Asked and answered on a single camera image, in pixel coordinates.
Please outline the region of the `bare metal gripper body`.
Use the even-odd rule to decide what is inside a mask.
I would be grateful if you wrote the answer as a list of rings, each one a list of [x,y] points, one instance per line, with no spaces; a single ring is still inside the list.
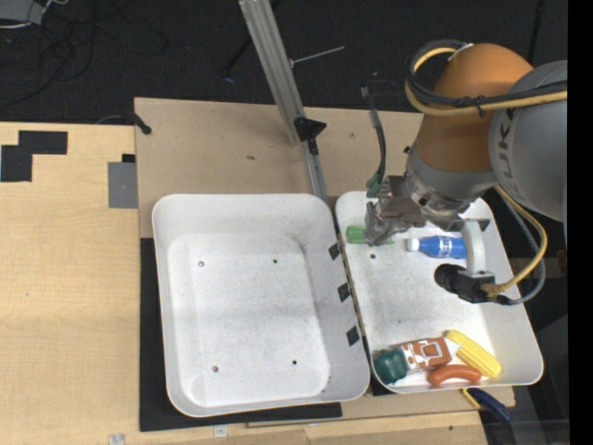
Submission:
[[[448,197],[418,177],[388,176],[376,201],[376,222],[382,231],[408,231],[428,223],[454,231],[468,208],[468,199]]]

